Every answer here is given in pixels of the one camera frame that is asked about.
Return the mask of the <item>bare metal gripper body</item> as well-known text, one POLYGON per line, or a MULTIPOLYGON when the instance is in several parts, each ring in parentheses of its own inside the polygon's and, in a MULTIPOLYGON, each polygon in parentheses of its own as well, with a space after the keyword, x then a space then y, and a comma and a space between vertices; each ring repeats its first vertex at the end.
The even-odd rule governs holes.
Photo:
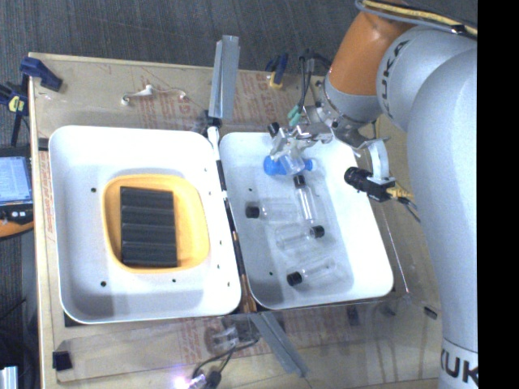
POLYGON ((321 121, 318 112, 322 109, 314 105, 295 105, 289 111, 290 135, 298 141, 309 143, 329 143, 333 139, 332 130, 321 121))

